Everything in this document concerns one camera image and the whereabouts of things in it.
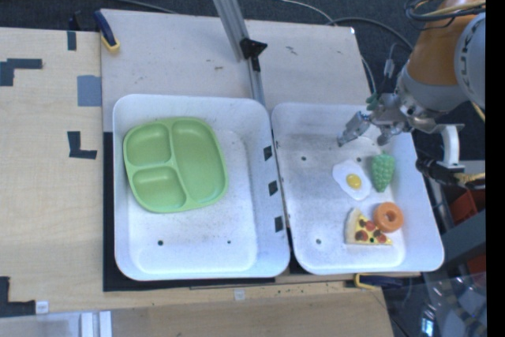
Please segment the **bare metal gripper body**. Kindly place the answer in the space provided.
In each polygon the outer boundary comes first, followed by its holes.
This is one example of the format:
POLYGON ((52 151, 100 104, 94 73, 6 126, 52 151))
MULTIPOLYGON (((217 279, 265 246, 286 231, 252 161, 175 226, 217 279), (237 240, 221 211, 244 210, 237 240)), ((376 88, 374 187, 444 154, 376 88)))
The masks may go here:
POLYGON ((449 100, 435 92, 392 92, 369 97, 369 120, 385 133, 439 133, 436 119, 449 111, 449 100))

